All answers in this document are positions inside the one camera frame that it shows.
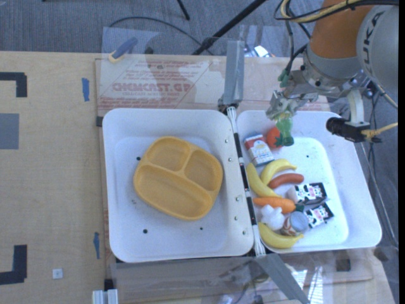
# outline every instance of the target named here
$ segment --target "gray floor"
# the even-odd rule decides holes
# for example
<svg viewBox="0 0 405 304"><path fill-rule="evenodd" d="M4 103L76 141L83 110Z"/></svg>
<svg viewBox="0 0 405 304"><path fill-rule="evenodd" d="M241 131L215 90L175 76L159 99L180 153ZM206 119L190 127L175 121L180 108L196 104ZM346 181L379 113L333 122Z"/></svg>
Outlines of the gray floor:
<svg viewBox="0 0 405 304"><path fill-rule="evenodd" d="M103 29L113 22L114 28L164 33L151 41L156 54L192 54L198 42L210 37L237 16L254 0L182 0L190 20L186 20L176 0L0 0L0 50L100 53L110 52ZM275 56L289 55L289 41L283 22L273 18L281 0L268 0L224 34L224 38L246 38L252 44L260 42ZM296 0L292 7L298 13L320 7L323 0ZM124 17L134 17L120 21ZM178 29L188 33L187 37ZM308 39L298 26L293 26L296 47ZM221 53L221 44L212 47ZM387 93L397 102L396 91ZM378 100L373 110L372 102ZM397 122L398 113L383 97L364 99L366 119L377 127ZM336 105L343 115L347 105ZM370 191L382 219L383 239L378 257L385 265L392 291L399 302L398 228L398 130L381 136L382 143L356 145L365 152L364 173L370 180ZM375 181L370 170L375 171Z"/></svg>

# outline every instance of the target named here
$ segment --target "white tray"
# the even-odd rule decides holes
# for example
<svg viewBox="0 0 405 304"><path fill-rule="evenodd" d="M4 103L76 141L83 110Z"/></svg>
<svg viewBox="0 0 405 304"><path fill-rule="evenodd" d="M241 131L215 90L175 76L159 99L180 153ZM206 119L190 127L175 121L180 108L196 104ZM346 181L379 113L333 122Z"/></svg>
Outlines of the white tray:
<svg viewBox="0 0 405 304"><path fill-rule="evenodd" d="M232 126L214 110L114 109L103 119L109 243L124 262L234 257L253 246L253 231ZM143 202L132 177L137 157L161 136L176 136L214 155L223 182L211 211L197 221L166 215Z"/></svg>
<svg viewBox="0 0 405 304"><path fill-rule="evenodd" d="M273 155L276 159L286 158L297 165L296 172L305 177L303 183L324 184L328 195L327 205L334 217L327 224L305 232L304 238L289 249L266 246L271 251L298 253L366 248L375 246L381 240L380 222L354 144L332 135L326 129L330 117L337 115L325 111L298 111L293 117L294 145L273 150ZM252 133L266 136L275 123L269 121L264 111L244 111L237 117L237 126L242 142ZM249 163L251 159L243 145L242 153L245 163ZM290 186L293 185L280 186L276 191L284 195ZM259 209L255 205L258 221L261 219Z"/></svg>

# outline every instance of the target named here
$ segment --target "yellow banana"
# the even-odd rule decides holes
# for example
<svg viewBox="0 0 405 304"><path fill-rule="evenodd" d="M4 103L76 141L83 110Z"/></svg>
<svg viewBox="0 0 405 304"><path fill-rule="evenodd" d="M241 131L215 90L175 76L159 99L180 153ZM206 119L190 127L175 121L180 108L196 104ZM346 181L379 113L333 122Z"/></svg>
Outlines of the yellow banana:
<svg viewBox="0 0 405 304"><path fill-rule="evenodd" d="M272 188L263 184L260 179L258 172L256 171L253 163L249 163L246 167L247 181L249 182L249 187L259 196L259 197L282 197L277 194Z"/></svg>
<svg viewBox="0 0 405 304"><path fill-rule="evenodd" d="M263 184L267 185L277 172L287 169L295 170L296 168L297 166L291 164L287 159L276 159L266 164L260 174L260 179Z"/></svg>
<svg viewBox="0 0 405 304"><path fill-rule="evenodd" d="M291 248L295 243L304 237L304 234L298 236L283 236L274 232L266 224L259 222L260 237L265 244L277 249Z"/></svg>

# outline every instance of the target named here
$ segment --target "wooden table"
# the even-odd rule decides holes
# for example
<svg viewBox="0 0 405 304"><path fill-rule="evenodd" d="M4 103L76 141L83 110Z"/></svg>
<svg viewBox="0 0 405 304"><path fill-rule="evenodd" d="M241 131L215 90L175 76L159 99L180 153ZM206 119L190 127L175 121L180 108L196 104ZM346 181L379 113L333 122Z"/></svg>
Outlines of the wooden table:
<svg viewBox="0 0 405 304"><path fill-rule="evenodd" d="M104 289L108 260L96 126L96 60L101 57L0 52L0 72L27 76L27 96L16 97L15 80L0 80L0 123L6 123L11 134L11 142L0 148L1 303L90 303L93 290ZM271 87L277 87L275 73L285 60L270 71L265 70L266 62L247 59L247 96L257 93L263 82L270 86L270 96ZM257 69L263 71L252 75ZM16 250L22 253L16 253L15 246L21 246ZM352 283L344 282L350 279L345 277L339 284L324 285L325 303L331 298L334 303L353 303L354 297L358 303L393 303L381 263L370 251L365 253L371 277ZM4 282L16 275L17 282ZM296 303L282 296L270 300Z"/></svg>

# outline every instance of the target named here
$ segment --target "toy tomato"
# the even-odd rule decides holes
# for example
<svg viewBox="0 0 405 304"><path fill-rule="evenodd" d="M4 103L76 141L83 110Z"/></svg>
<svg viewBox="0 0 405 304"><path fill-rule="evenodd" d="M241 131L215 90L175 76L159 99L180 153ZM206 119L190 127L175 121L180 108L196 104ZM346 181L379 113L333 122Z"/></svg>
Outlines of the toy tomato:
<svg viewBox="0 0 405 304"><path fill-rule="evenodd" d="M281 148L283 146L280 131L276 126L268 131L266 142L271 148Z"/></svg>

